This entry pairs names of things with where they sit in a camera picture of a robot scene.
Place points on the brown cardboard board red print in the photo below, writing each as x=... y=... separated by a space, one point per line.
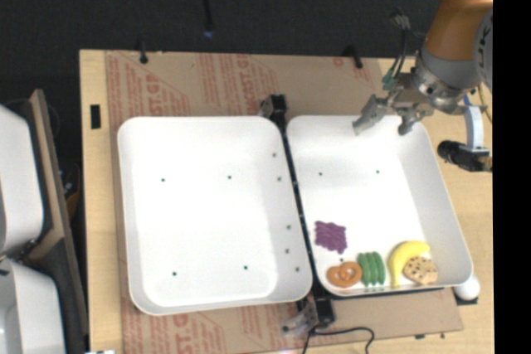
x=232 y=83

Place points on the thin black rod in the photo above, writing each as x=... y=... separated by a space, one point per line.
x=296 y=186

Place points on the brown chocolate chip biscuit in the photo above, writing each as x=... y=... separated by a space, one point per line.
x=421 y=270

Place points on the white rounded object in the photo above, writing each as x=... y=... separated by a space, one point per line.
x=466 y=288

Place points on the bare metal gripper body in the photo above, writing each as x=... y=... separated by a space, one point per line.
x=429 y=95

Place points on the green pea pods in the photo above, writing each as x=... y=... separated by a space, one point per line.
x=371 y=269

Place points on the black cylinder on white bracket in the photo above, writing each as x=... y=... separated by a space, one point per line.
x=464 y=155

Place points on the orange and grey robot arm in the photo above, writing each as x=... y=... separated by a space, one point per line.
x=456 y=25

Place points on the white plastic tray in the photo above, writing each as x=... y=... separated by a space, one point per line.
x=369 y=195
x=207 y=215

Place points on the purple grapes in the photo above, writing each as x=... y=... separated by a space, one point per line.
x=330 y=236

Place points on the yellow banana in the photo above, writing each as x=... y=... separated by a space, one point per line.
x=402 y=257

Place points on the brown pretzel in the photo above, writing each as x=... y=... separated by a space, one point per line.
x=344 y=274

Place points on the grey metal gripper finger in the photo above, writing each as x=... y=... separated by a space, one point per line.
x=410 y=122
x=369 y=116

